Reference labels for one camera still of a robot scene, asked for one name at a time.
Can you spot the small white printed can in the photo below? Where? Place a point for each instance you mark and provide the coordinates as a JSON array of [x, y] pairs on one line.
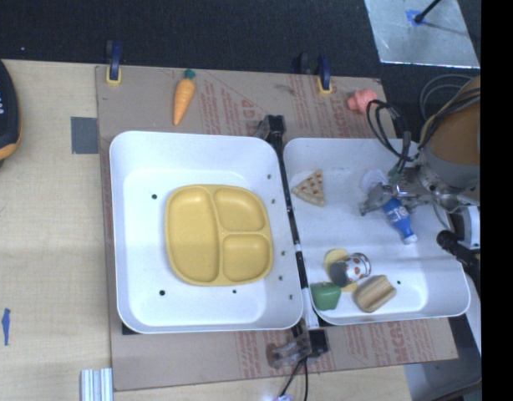
[[354, 267]]

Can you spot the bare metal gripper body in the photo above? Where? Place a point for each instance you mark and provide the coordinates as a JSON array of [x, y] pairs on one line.
[[419, 190]]

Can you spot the green pepper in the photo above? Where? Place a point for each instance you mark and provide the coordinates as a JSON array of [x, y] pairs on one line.
[[325, 297]]

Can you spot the blue bottle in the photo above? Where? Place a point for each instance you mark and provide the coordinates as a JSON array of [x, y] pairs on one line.
[[400, 219]]

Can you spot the thin black and white rod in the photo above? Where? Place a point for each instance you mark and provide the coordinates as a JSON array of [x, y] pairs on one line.
[[289, 207]]

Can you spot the pizza slice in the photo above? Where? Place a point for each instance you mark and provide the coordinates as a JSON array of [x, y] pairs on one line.
[[311, 190]]

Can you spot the pink toy food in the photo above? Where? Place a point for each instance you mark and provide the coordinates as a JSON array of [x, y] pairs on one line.
[[361, 99]]

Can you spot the orange carrot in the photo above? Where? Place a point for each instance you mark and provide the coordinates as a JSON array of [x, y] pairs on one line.
[[183, 96]]

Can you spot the black cylinder on white bracket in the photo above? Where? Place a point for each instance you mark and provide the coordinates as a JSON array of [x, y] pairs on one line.
[[463, 228]]

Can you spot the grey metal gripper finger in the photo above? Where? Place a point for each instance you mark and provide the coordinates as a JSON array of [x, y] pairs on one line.
[[370, 205], [382, 189]]

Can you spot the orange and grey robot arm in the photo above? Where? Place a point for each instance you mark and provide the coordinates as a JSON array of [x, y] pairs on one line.
[[455, 140]]

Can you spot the yellow divided plate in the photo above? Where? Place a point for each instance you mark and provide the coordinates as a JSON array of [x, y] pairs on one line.
[[194, 232]]

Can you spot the white plastic tray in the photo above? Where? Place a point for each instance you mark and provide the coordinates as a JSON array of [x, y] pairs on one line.
[[143, 207], [357, 232]]

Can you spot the tan bread roll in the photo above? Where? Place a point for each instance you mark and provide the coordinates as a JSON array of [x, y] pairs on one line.
[[373, 294]]

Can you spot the clear plastic bottle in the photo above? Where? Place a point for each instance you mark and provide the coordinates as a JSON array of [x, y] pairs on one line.
[[371, 179]]

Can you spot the brown cardboard board red print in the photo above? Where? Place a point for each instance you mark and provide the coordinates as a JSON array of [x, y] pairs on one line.
[[156, 98]]

